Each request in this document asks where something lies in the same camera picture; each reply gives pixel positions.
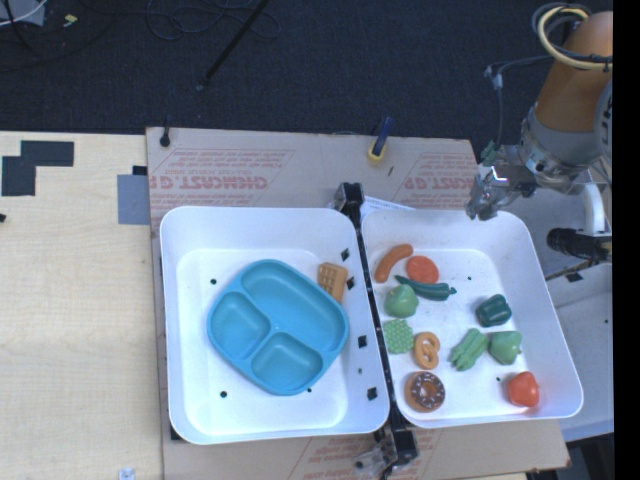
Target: green bell pepper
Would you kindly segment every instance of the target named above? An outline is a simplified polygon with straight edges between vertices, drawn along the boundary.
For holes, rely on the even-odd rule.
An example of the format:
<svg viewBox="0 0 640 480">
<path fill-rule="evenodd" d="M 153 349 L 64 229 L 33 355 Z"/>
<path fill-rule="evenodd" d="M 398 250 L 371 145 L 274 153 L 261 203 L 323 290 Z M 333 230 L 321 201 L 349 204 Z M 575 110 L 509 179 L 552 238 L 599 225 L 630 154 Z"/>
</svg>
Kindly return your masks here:
<svg viewBox="0 0 640 480">
<path fill-rule="evenodd" d="M 400 284 L 392 288 L 384 299 L 384 310 L 390 316 L 407 318 L 416 314 L 420 304 L 413 288 L 407 284 Z"/>
<path fill-rule="evenodd" d="M 476 317 L 482 327 L 502 325 L 511 318 L 511 308 L 502 294 L 496 294 L 476 308 Z"/>
<path fill-rule="evenodd" d="M 500 331 L 493 333 L 489 353 L 500 364 L 513 364 L 521 352 L 522 334 L 518 331 Z"/>
</svg>

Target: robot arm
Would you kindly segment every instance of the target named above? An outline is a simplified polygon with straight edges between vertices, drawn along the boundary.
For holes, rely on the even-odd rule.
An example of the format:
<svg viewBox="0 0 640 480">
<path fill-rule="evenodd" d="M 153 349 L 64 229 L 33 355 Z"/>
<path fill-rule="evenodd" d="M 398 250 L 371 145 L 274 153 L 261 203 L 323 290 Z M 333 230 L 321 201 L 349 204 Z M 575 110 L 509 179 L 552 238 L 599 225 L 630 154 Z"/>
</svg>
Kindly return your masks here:
<svg viewBox="0 0 640 480">
<path fill-rule="evenodd" d="M 550 21 L 572 16 L 582 21 L 562 47 L 552 44 Z M 555 6 L 544 12 L 535 29 L 554 63 L 523 120 L 519 144 L 492 143 L 483 152 L 486 157 L 466 205 L 472 219 L 490 219 L 539 187 L 579 194 L 584 188 L 584 183 L 576 183 L 580 174 L 601 158 L 611 165 L 613 12 L 589 15 L 579 6 Z M 600 225 L 588 224 L 587 229 L 593 227 Z"/>
</svg>

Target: blue divided plate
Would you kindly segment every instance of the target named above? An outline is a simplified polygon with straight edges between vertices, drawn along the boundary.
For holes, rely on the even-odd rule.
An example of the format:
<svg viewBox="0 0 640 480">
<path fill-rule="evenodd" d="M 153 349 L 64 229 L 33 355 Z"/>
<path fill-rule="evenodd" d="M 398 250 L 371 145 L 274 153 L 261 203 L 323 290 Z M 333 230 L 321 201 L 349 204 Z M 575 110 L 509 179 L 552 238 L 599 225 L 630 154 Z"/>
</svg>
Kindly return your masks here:
<svg viewBox="0 0 640 480">
<path fill-rule="evenodd" d="M 349 334 L 342 306 L 277 260 L 245 267 L 209 311 L 207 334 L 233 366 L 270 393 L 296 395 L 331 366 Z"/>
</svg>

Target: toy tomato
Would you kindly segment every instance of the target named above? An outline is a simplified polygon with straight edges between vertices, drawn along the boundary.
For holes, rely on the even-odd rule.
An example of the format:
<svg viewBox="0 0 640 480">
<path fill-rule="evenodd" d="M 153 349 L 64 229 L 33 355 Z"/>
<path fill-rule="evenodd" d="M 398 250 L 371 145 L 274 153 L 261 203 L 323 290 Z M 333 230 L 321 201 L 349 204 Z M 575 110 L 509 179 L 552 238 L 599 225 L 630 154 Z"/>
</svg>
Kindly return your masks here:
<svg viewBox="0 0 640 480">
<path fill-rule="evenodd" d="M 440 277 L 437 265 L 426 256 L 411 256 L 407 260 L 405 268 L 407 269 L 407 277 L 419 283 L 435 284 Z"/>
<path fill-rule="evenodd" d="M 515 405 L 535 407 L 540 401 L 538 382 L 531 372 L 521 372 L 507 383 L 509 401 Z"/>
</svg>

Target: toy donut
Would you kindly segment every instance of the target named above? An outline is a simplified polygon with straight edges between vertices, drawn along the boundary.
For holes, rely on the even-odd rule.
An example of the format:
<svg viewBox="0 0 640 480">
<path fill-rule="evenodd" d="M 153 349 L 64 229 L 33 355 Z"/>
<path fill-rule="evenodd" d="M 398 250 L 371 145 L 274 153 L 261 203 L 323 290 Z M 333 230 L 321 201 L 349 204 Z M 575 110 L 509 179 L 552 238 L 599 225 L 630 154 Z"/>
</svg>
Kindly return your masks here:
<svg viewBox="0 0 640 480">
<path fill-rule="evenodd" d="M 421 332 L 417 334 L 413 342 L 413 353 L 416 362 L 425 370 L 433 370 L 440 359 L 438 358 L 438 350 L 440 350 L 440 340 L 432 332 Z"/>
<path fill-rule="evenodd" d="M 444 402 L 444 384 L 431 372 L 415 372 L 405 384 L 404 396 L 416 411 L 432 412 Z"/>
</svg>

